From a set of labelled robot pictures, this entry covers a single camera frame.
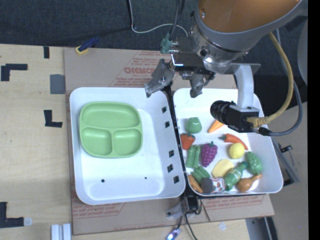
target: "yellow lemon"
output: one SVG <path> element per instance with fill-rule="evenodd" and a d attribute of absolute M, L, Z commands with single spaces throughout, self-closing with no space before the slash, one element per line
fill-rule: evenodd
<path fill-rule="evenodd" d="M 229 149 L 229 155 L 232 159 L 241 158 L 245 154 L 245 147 L 241 143 L 233 143 Z"/>

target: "green divided plate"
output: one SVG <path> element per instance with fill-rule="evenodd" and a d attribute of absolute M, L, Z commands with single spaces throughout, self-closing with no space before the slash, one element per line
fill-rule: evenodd
<path fill-rule="evenodd" d="M 84 150 L 99 158 L 131 157 L 143 142 L 140 114 L 126 103 L 87 103 L 80 112 L 79 132 Z"/>

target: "black floor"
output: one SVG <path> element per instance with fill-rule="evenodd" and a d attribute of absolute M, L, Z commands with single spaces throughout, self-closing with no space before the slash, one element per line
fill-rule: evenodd
<path fill-rule="evenodd" d="M 176 0 L 131 0 L 136 30 L 172 23 L 175 3 Z M 196 0 L 186 0 L 179 25 L 190 28 L 190 13 L 196 7 Z M 170 29 L 166 26 L 149 33 L 134 33 L 126 0 L 0 0 L 0 10 L 0 44 L 76 47 L 98 36 L 97 48 L 158 51 Z M 307 86 L 298 69 L 297 49 L 305 21 L 305 17 L 298 17 L 279 29 L 303 102 L 307 100 Z M 176 34 L 184 32 L 178 28 Z M 254 91 L 268 116 L 281 107 L 287 95 L 288 81 L 279 55 L 266 36 L 244 62 L 261 64 L 254 76 Z M 290 107 L 296 104 L 293 99 Z"/>

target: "white tray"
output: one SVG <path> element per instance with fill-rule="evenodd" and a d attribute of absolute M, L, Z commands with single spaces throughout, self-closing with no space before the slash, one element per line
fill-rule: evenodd
<path fill-rule="evenodd" d="M 256 133 L 238 133 L 227 126 L 208 133 L 208 129 L 215 120 L 210 114 L 210 107 L 213 102 L 234 101 L 237 102 L 238 90 L 237 89 L 210 89 L 205 88 L 203 93 L 196 98 L 190 97 L 190 89 L 183 88 L 177 90 L 173 95 L 173 103 L 175 115 L 177 118 L 177 126 L 179 134 L 186 133 L 185 124 L 189 118 L 198 117 L 202 125 L 202 131 L 194 134 L 195 145 L 203 145 L 205 143 L 214 142 L 218 146 L 217 155 L 213 162 L 205 169 L 211 174 L 212 169 L 216 163 L 221 159 L 230 159 L 228 155 L 228 147 L 231 143 L 225 143 L 219 139 L 223 134 L 230 133 L 240 137 L 248 146 L 248 150 L 254 152 L 263 164 L 262 177 L 255 181 L 249 191 L 242 193 L 236 187 L 230 191 L 223 191 L 220 193 L 212 194 L 199 194 L 200 196 L 229 196 L 229 195 L 248 195 L 248 194 L 267 194 L 276 193 L 283 187 L 283 177 L 279 167 L 278 159 L 272 140 L 268 136 L 262 136 Z M 253 107 L 260 109 L 259 116 L 263 117 L 260 101 L 257 96 L 254 96 Z M 183 159 L 186 161 L 187 151 L 183 150 Z M 244 161 L 244 158 L 230 159 L 234 165 Z M 186 172 L 190 173 L 193 169 L 186 168 Z M 252 174 L 248 170 L 243 171 L 243 178 L 251 177 Z"/>
<path fill-rule="evenodd" d="M 141 117 L 141 150 L 126 158 L 98 158 L 83 149 L 79 115 L 89 102 L 121 102 Z M 166 96 L 147 98 L 144 88 L 82 87 L 70 95 L 75 190 L 89 205 L 174 198 L 186 187 Z"/>

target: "green broccoli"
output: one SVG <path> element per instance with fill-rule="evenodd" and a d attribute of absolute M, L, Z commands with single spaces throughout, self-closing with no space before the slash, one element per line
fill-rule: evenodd
<path fill-rule="evenodd" d="M 264 167 L 262 162 L 255 153 L 248 151 L 246 153 L 246 161 L 248 163 L 248 170 L 253 175 L 258 175 L 263 171 Z"/>

